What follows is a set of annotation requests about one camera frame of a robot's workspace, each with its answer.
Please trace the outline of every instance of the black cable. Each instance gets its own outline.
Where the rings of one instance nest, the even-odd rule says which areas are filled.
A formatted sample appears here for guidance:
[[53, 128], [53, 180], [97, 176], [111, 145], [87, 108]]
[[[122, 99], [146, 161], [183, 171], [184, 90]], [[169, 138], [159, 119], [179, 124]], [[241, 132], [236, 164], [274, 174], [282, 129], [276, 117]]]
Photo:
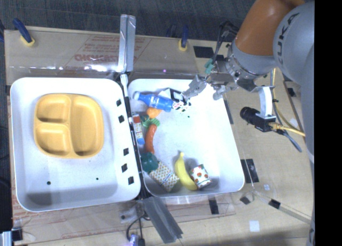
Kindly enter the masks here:
[[141, 225], [141, 219], [142, 218], [147, 218], [148, 215], [147, 213], [144, 213], [142, 216], [138, 217], [136, 220], [134, 220], [128, 227], [126, 230], [126, 238], [128, 241], [130, 241], [130, 236], [129, 236], [129, 230], [131, 229], [131, 227], [133, 226], [134, 223], [136, 223], [139, 220], [139, 227], [140, 227], [140, 234], [141, 234], [141, 239], [143, 239], [143, 230], [142, 230], [142, 225]]
[[237, 28], [236, 26], [234, 26], [230, 21], [225, 21], [220, 23], [219, 26], [219, 34], [217, 36], [217, 41], [216, 41], [216, 49], [215, 49], [215, 53], [212, 57], [213, 63], [216, 61], [217, 58], [217, 54], [219, 53], [219, 49], [221, 48], [222, 43], [224, 42], [224, 40], [227, 38], [227, 36], [230, 33], [233, 33], [234, 35], [237, 34], [237, 32], [239, 31], [239, 28]]
[[147, 190], [146, 187], [145, 187], [145, 183], [144, 183], [143, 177], [142, 177], [141, 182], [142, 182], [142, 186], [141, 186], [140, 193], [139, 193], [137, 199], [146, 199], [146, 198], [149, 198], [149, 197], [151, 196], [151, 194], [148, 192], [148, 190]]
[[[273, 85], [273, 77], [274, 77], [274, 70], [272, 70], [271, 71], [271, 86], [274, 86]], [[275, 102], [277, 102], [275, 99], [274, 99], [274, 94], [273, 94], [273, 89], [272, 89], [272, 91], [271, 91], [271, 95], [272, 95], [272, 101], [273, 101], [273, 104], [272, 104], [272, 106], [273, 106], [273, 110], [274, 110], [274, 113], [275, 113], [275, 115], [276, 115], [276, 118], [277, 118], [277, 120], [278, 120], [278, 122], [281, 124], [281, 125], [283, 125], [283, 123], [282, 123], [282, 120], [281, 120], [281, 118], [279, 117], [279, 114], [278, 114], [278, 111], [277, 111], [277, 107], [276, 107], [276, 105], [275, 105]], [[299, 151], [299, 152], [302, 152], [302, 150], [301, 150], [301, 147], [299, 146], [299, 144], [288, 134], [288, 132], [286, 131], [286, 130], [277, 130], [277, 131], [275, 131], [275, 132], [277, 132], [278, 134], [280, 134], [280, 135], [283, 135], [283, 136], [286, 136], [290, 141], [291, 141], [291, 143], [293, 144], [293, 146]]]

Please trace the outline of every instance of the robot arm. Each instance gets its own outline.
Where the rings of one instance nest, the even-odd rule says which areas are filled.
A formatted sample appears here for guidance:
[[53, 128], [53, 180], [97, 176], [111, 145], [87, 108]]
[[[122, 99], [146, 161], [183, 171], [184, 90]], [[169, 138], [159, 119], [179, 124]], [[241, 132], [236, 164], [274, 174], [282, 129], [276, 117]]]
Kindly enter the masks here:
[[[315, 3], [304, 0], [256, 0], [239, 30], [232, 25], [220, 26], [220, 34], [237, 31], [224, 59], [214, 57], [206, 64], [206, 76], [199, 77], [183, 93], [185, 99], [196, 96], [209, 84], [215, 90], [214, 99], [241, 87], [258, 92], [266, 111], [268, 90], [255, 80], [278, 67], [284, 75], [301, 86], [302, 115], [306, 147], [314, 183], [314, 15]], [[243, 108], [240, 116], [263, 132], [274, 116]], [[315, 245], [315, 205], [307, 245]]]

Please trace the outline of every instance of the yellow plate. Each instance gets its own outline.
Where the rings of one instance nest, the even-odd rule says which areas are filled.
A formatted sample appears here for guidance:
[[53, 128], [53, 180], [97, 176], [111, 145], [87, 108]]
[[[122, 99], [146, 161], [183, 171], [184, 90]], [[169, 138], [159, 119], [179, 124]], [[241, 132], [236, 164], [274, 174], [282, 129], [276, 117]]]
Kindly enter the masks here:
[[85, 95], [44, 95], [35, 107], [34, 140], [49, 156], [92, 157], [104, 142], [101, 107]]

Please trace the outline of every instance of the yellow banana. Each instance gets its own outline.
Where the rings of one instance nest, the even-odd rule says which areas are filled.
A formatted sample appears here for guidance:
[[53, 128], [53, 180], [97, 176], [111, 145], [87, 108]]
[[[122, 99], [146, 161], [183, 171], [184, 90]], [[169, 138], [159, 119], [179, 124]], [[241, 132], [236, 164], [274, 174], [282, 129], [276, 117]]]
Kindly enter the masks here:
[[184, 187], [189, 190], [197, 190], [197, 185], [195, 182], [190, 178], [190, 175], [186, 171], [185, 163], [184, 163], [184, 153], [181, 152], [178, 160], [175, 163], [175, 174], [180, 178], [180, 181]]

